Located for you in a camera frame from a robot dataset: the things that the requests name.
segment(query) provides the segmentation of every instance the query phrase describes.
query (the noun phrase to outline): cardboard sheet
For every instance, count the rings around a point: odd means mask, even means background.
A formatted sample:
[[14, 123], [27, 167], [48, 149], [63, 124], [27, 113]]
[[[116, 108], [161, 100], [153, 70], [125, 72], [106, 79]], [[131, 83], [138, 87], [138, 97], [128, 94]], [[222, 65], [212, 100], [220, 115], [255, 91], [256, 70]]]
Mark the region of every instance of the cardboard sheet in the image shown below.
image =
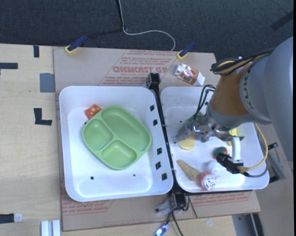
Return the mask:
[[[62, 228], [64, 231], [163, 222], [166, 216], [156, 215], [154, 206], [167, 195], [129, 199], [77, 202], [64, 187], [61, 133], [59, 121], [59, 93], [68, 86], [142, 86], [149, 73], [159, 73], [160, 90], [168, 86], [189, 86], [173, 76], [182, 62], [176, 52], [139, 51], [100, 48], [79, 48], [69, 55], [64, 48], [54, 48], [59, 167], [61, 176]], [[189, 53], [184, 63], [201, 71], [205, 84], [215, 85], [218, 76], [210, 72], [215, 63], [213, 54]], [[260, 211], [254, 191], [240, 193], [205, 194], [191, 196], [192, 206], [179, 212], [177, 219], [205, 218]]]

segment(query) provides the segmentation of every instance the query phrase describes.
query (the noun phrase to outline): white cable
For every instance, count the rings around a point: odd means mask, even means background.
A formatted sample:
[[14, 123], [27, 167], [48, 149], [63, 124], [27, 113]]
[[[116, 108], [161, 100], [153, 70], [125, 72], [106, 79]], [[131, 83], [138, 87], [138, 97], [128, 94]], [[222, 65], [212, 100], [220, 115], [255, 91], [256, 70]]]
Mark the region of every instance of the white cable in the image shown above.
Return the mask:
[[160, 33], [163, 33], [163, 34], [166, 34], [167, 36], [169, 36], [172, 41], [173, 41], [173, 48], [171, 49], [171, 51], [174, 50], [174, 48], [176, 47], [176, 41], [175, 39], [170, 35], [168, 34], [167, 32], [165, 31], [162, 31], [162, 30], [147, 30], [147, 31], [144, 31], [144, 32], [139, 32], [139, 33], [128, 33], [126, 32], [125, 30], [125, 26], [124, 26], [124, 18], [123, 18], [123, 13], [122, 13], [122, 6], [120, 4], [120, 0], [118, 0], [118, 4], [119, 4], [119, 9], [120, 9], [120, 16], [121, 16], [121, 20], [122, 20], [122, 29], [123, 29], [123, 32], [126, 34], [126, 35], [130, 35], [130, 36], [135, 36], [135, 35], [141, 35], [141, 34], [146, 34], [146, 33], [150, 33], [150, 32], [160, 32]]

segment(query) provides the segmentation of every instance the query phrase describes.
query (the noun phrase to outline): ice cream cone toy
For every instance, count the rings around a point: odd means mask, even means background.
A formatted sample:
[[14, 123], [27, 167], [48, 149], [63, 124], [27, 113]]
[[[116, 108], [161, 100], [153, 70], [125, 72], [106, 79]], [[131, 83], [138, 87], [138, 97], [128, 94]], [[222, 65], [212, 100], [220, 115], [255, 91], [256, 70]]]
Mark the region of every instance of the ice cream cone toy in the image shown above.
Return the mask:
[[202, 188], [211, 190], [216, 185], [216, 176], [211, 172], [202, 172], [198, 175], [198, 182]]
[[183, 160], [177, 160], [177, 163], [180, 165], [184, 173], [188, 176], [189, 179], [195, 180], [200, 173], [198, 170], [192, 166], [185, 163]]
[[192, 166], [185, 163], [183, 160], [177, 160], [184, 173], [191, 180], [198, 180], [199, 185], [202, 188], [211, 190], [216, 185], [216, 176], [211, 172], [200, 173], [198, 170]]

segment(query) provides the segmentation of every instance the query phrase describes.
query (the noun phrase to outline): small carton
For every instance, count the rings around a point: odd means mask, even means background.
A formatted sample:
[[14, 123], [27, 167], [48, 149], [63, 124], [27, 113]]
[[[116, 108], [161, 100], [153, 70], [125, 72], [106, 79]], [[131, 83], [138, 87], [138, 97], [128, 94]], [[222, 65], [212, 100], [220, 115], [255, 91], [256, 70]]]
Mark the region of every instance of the small carton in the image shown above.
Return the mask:
[[202, 86], [205, 80], [200, 71], [183, 63], [177, 66], [174, 77], [195, 86]]

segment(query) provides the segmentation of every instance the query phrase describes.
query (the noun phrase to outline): green object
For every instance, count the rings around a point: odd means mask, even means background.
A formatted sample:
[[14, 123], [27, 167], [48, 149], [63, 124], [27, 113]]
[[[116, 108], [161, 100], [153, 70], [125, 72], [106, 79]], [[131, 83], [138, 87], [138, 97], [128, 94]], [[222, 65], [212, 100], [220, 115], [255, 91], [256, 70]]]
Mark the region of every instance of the green object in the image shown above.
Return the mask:
[[223, 146], [216, 148], [213, 152], [213, 157], [216, 158], [217, 154], [219, 153], [223, 153], [227, 155], [228, 154], [227, 148]]
[[84, 126], [83, 140], [89, 150], [114, 170], [134, 164], [149, 149], [149, 130], [125, 108], [103, 108]]
[[[201, 112], [197, 113], [197, 116], [203, 116], [203, 114]], [[193, 127], [195, 124], [195, 120], [194, 120], [194, 115], [192, 115], [189, 119], [187, 119], [186, 121], [186, 125], [188, 127]]]

